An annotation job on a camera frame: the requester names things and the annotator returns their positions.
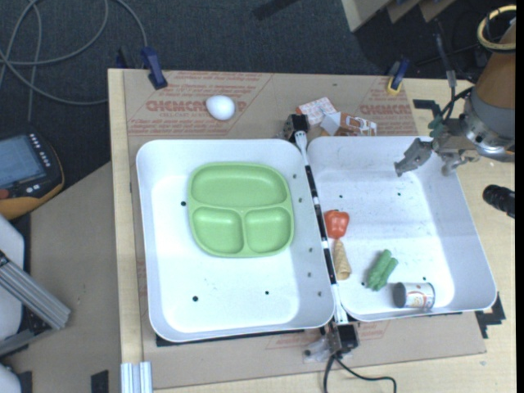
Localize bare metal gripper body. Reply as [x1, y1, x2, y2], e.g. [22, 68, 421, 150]
[431, 115, 517, 163]

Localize orange and white carton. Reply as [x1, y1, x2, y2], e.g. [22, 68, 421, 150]
[319, 111, 378, 138]
[296, 97, 338, 127]

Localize tan ice cream cone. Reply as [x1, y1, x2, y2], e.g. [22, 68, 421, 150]
[331, 238, 353, 282]

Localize black cylinder on white bracket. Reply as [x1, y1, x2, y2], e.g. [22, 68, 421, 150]
[481, 183, 517, 220]

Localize white plastic tray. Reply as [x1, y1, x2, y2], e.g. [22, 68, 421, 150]
[305, 135, 499, 323]
[135, 138, 337, 343]

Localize brown cardboard board red print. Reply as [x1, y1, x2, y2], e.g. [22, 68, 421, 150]
[122, 69, 489, 391]

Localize small white and orange can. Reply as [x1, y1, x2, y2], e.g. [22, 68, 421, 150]
[392, 281, 436, 310]

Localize thin black and white rod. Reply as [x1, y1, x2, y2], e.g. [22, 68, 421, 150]
[295, 130, 350, 323]

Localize white egg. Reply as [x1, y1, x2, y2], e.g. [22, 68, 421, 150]
[205, 94, 237, 121]

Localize green divided plate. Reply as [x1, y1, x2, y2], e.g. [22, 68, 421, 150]
[187, 161, 296, 259]

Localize red bell pepper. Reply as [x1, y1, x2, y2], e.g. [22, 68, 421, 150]
[323, 209, 350, 239]

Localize green asparagus bundle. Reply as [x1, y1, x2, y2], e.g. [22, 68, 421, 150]
[366, 248, 400, 291]

